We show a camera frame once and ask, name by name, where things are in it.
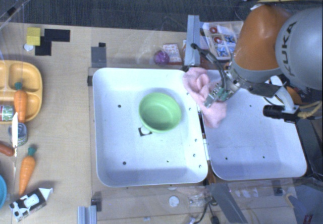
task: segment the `toy carrot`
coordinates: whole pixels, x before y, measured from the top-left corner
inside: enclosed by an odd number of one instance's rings
[[[36,161],[34,159],[35,148],[28,148],[28,155],[21,162],[20,177],[19,177],[19,195],[25,192],[30,177],[35,169]]]
[[[27,93],[22,90],[22,83],[15,83],[16,92],[14,95],[15,111],[18,112],[18,122],[24,123],[27,110]]]

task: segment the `yellow square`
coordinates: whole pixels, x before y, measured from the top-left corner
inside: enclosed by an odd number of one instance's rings
[[[40,28],[27,28],[26,42],[28,45],[40,45]]]

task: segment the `yellow plate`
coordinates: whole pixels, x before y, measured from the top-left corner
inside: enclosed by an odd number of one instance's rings
[[[30,63],[0,61],[0,104],[14,104],[16,82],[22,82],[22,89],[27,92],[27,122],[34,119],[41,108],[42,79],[40,72]],[[0,124],[8,123],[10,121],[0,121]]]

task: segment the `green can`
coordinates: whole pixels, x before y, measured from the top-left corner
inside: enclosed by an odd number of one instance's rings
[[[0,121],[12,121],[13,116],[13,105],[0,105]]]

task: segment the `blue plate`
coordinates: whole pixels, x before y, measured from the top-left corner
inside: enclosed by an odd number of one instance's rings
[[[7,196],[7,186],[2,176],[0,176],[0,208],[4,205],[6,196]]]

